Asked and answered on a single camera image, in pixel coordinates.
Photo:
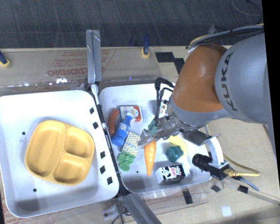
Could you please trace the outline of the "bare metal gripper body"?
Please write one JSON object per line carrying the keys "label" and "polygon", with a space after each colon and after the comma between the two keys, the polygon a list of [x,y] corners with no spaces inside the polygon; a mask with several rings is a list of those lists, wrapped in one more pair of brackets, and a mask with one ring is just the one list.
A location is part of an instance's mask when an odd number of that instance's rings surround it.
{"label": "bare metal gripper body", "polygon": [[148,135],[156,134],[157,139],[167,140],[171,136],[177,136],[182,128],[182,122],[175,116],[164,116],[152,120],[148,125]]}

